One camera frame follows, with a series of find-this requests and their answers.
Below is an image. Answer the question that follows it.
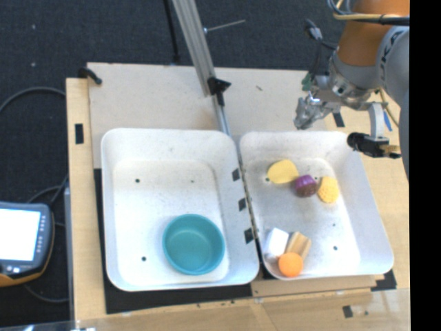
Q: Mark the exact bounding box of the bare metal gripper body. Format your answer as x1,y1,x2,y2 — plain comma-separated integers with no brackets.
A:
305,74,372,117

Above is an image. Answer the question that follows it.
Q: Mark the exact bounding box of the yellow toy lemon slice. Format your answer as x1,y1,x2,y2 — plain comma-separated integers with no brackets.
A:
267,159,300,185

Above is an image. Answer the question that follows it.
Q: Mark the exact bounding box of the purple toy onion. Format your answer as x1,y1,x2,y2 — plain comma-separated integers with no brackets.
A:
294,174,318,198

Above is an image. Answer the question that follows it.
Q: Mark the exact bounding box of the yellow toy waffle biscuit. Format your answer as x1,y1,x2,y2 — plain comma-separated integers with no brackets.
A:
316,176,340,204

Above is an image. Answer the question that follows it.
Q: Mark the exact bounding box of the white plastic tray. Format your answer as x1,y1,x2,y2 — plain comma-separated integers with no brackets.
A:
238,130,395,281
100,128,260,292

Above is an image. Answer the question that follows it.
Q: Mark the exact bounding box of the tan toy bread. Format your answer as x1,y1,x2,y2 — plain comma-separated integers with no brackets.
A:
284,231,312,260

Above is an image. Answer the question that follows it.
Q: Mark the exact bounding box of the white cube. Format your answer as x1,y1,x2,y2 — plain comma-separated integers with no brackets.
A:
264,227,289,257

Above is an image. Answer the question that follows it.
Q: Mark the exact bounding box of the pale wood board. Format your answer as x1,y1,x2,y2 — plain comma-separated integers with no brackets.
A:
85,62,387,298

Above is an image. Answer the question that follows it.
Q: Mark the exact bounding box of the orange toy ball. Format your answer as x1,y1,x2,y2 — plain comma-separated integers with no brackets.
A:
278,252,305,278

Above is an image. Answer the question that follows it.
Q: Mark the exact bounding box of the teal bowl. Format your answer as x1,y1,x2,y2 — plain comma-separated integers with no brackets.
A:
161,213,227,276

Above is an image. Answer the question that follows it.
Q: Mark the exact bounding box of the black cylinder on white bracket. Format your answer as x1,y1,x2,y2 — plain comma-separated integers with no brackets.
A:
347,101,392,159

